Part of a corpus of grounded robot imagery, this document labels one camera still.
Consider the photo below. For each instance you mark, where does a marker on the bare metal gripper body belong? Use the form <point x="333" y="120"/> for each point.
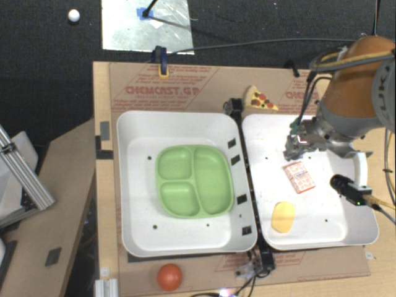
<point x="312" y="136"/>

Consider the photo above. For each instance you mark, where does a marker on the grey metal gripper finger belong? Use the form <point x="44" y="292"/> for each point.
<point x="290" y="148"/>
<point x="303" y="153"/>

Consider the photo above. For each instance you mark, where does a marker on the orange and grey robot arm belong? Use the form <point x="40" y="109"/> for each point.
<point x="352" y="85"/>

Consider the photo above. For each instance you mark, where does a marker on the red and white patterned carton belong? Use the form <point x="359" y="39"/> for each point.
<point x="299" y="177"/>

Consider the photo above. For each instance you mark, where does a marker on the thin black rod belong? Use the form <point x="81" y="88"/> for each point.
<point x="250" y="178"/>

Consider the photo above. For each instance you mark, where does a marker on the toy pizza slice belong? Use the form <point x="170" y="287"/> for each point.
<point x="259" y="99"/>

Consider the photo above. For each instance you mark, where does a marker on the yellow oval biscuit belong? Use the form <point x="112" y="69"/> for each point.
<point x="283" y="217"/>

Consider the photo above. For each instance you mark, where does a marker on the white plastic tray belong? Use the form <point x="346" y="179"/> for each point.
<point x="139" y="190"/>
<point x="321" y="221"/>

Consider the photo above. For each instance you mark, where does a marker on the green divided plate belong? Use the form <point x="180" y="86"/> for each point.
<point x="207" y="184"/>

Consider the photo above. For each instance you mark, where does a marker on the brown cardboard board red print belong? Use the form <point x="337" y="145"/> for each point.
<point x="191" y="91"/>

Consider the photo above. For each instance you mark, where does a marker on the red ball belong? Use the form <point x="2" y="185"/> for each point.
<point x="169" y="277"/>

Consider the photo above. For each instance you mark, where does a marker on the shiny metal sheet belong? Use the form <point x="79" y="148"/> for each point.
<point x="130" y="17"/>

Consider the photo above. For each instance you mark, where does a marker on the small white ball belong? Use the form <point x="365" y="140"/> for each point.
<point x="74" y="15"/>

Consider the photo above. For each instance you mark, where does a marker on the black cylinder on white bracket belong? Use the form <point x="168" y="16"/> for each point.
<point x="349" y="189"/>

